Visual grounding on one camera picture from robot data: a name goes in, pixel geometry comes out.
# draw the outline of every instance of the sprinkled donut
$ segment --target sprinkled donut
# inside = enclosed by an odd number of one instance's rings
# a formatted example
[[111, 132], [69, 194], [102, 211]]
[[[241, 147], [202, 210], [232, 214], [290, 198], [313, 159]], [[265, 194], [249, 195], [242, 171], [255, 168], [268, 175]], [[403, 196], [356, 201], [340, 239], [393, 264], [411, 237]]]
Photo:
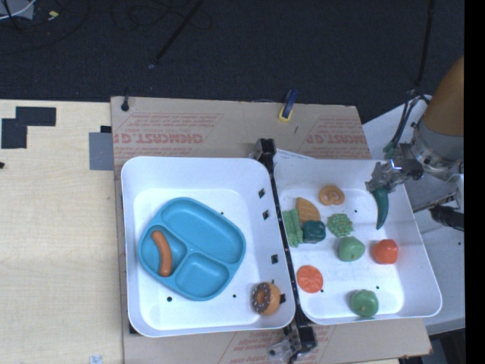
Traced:
[[262, 315], [271, 315], [280, 306], [280, 289], [269, 282], [256, 286], [251, 295], [253, 309]]
[[335, 185], [327, 185], [318, 193], [318, 199], [325, 206], [342, 205], [346, 196], [339, 187]]

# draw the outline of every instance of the white tray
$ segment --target white tray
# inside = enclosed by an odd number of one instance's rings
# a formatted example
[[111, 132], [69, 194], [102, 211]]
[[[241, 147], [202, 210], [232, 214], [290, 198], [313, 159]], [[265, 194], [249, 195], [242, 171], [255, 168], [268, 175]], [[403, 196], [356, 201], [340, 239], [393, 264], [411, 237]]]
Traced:
[[[296, 198], [302, 197], [313, 202], [325, 224], [333, 213], [345, 213], [353, 223], [351, 235], [366, 246], [360, 259], [343, 262], [338, 256], [340, 239], [327, 228], [320, 243], [289, 248], [295, 273], [302, 265], [313, 265], [324, 276], [323, 292], [306, 293], [298, 287], [302, 310], [315, 323], [430, 317], [441, 309], [440, 289], [403, 185], [389, 194], [389, 214], [384, 226], [376, 230], [377, 205], [365, 188], [375, 164], [371, 160], [282, 158], [275, 166], [282, 211], [294, 209]], [[342, 205], [324, 206], [318, 201], [318, 192], [326, 184], [343, 190], [346, 200]], [[371, 246], [382, 239], [397, 242], [396, 264], [380, 265], [373, 260]], [[373, 318], [358, 317], [350, 309], [350, 296], [360, 289], [377, 295], [379, 311]]]
[[[283, 328], [295, 315], [295, 300], [266, 168], [249, 158], [136, 157], [121, 172], [127, 254], [128, 315], [149, 337], [216, 331]], [[221, 212], [244, 234], [244, 259], [215, 298], [195, 301], [155, 280], [140, 264], [137, 244], [155, 213], [178, 197]], [[277, 256], [273, 263], [271, 257]], [[274, 281], [286, 301], [273, 315], [259, 315], [250, 296], [262, 281]]]

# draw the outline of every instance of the blue plate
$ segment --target blue plate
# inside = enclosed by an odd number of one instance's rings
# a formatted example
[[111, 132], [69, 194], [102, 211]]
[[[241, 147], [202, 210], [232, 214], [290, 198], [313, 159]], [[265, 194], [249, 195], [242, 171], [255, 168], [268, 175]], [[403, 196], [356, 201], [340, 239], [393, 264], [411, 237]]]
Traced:
[[[158, 274], [161, 257], [152, 239], [160, 231], [172, 253], [171, 274]], [[236, 274], [246, 252], [241, 230], [221, 213], [190, 198], [167, 202], [143, 232], [138, 257], [157, 281], [191, 300], [214, 298]]]

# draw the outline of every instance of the white cable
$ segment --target white cable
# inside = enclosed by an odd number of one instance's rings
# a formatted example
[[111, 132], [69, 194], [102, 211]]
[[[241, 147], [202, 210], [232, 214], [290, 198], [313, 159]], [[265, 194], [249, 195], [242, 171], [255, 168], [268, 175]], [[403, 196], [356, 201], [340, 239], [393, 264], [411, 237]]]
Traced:
[[[17, 16], [19, 14], [21, 14], [22, 12], [25, 12], [27, 9], [29, 9], [29, 7], [35, 3], [37, 0], [32, 0], [29, 4], [27, 4], [25, 7], [23, 7], [20, 11], [17, 11], [15, 12], [14, 14], [12, 14], [11, 16]], [[0, 20], [3, 20], [3, 19], [7, 19], [9, 18], [10, 16], [9, 15], [5, 15], [5, 16], [0, 16]]]

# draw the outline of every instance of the robotic claw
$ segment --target robotic claw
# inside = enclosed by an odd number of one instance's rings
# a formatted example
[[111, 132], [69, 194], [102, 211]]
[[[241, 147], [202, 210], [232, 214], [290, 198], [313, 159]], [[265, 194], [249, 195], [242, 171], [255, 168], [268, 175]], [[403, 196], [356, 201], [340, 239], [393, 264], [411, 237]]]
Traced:
[[458, 182], [463, 181], [464, 63], [462, 56], [446, 73], [419, 122], [411, 125], [410, 143], [391, 142], [392, 157], [376, 163], [371, 179], [365, 182], [377, 203], [377, 229], [389, 211], [388, 194], [396, 185], [405, 184], [414, 212], [429, 209], [435, 221], [465, 230], [463, 204], [456, 209], [442, 205], [463, 199]]

